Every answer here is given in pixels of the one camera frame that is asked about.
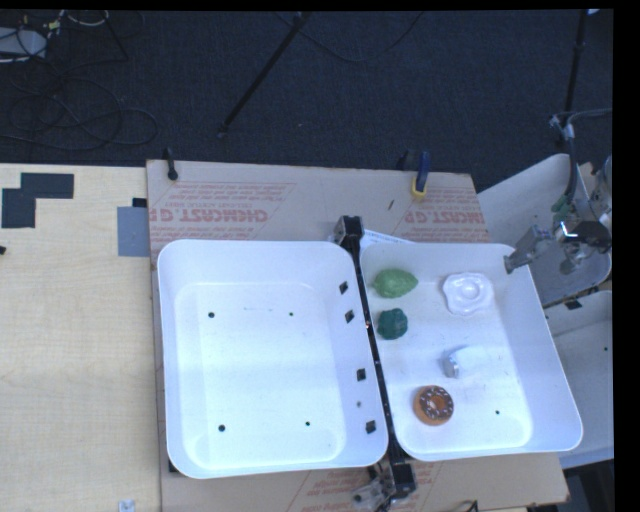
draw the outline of clear plastic object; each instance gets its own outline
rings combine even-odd
[[[493,286],[484,275],[473,272],[451,274],[442,285],[447,307],[454,315],[468,316],[487,308],[493,300]]]

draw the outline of dark green object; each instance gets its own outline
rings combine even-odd
[[[400,308],[383,311],[378,318],[378,334],[385,340],[395,340],[409,328],[407,315]]]
[[[373,287],[381,297],[396,299],[409,293],[418,285],[415,276],[399,268],[381,271],[373,282]]]

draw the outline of black floor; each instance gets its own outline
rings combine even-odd
[[[0,55],[0,162],[141,166],[169,146],[393,169],[414,149],[480,192],[565,150],[548,121],[567,106],[577,9],[313,12],[218,139],[294,14],[0,10],[0,27],[48,36],[43,55]],[[571,107],[611,108],[613,10],[584,27]],[[602,165],[612,116],[575,130],[580,163]]]

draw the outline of donut sprinkles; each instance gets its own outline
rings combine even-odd
[[[442,425],[453,415],[453,398],[440,386],[425,386],[416,394],[413,408],[422,422]]]

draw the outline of chocolate donut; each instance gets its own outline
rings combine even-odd
[[[413,410],[427,425],[442,425],[453,415],[453,398],[440,386],[425,386],[416,393]]]

